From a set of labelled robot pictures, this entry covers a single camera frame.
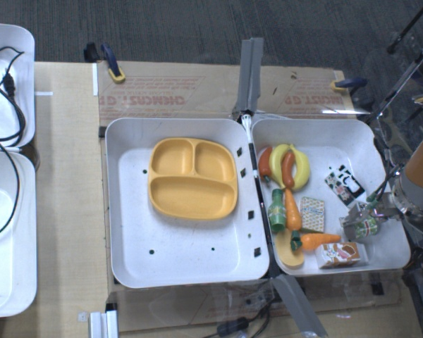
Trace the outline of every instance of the small box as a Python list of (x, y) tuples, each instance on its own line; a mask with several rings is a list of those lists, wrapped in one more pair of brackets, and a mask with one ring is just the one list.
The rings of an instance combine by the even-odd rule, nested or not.
[(324, 233), (324, 201), (303, 196), (300, 212), (303, 232)]
[(334, 268), (367, 263), (365, 246), (356, 242), (322, 244), (315, 250), (318, 267)]

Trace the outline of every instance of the green bottle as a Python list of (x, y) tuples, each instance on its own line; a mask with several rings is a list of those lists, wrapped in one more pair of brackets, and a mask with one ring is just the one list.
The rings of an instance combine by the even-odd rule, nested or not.
[(268, 208), (268, 219), (273, 232), (281, 232), (285, 229), (286, 210), (283, 204), (283, 190), (275, 189), (272, 193), (273, 202)]

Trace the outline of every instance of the toy banana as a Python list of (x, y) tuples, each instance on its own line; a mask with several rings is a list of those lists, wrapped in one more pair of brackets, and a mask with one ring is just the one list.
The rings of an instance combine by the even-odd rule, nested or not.
[(281, 189), (285, 189), (282, 181), (282, 159), (290, 149), (289, 144), (279, 144), (276, 146), (269, 156), (269, 168), (271, 169), (271, 178), (279, 185)]
[(307, 155), (297, 150), (293, 144), (290, 145), (290, 149), (295, 154), (295, 159), (296, 159), (296, 162), (295, 162), (296, 172), (293, 178), (295, 180), (295, 185), (292, 188), (292, 190), (295, 192), (303, 188), (309, 181), (310, 164), (309, 164), (309, 158), (307, 157)]

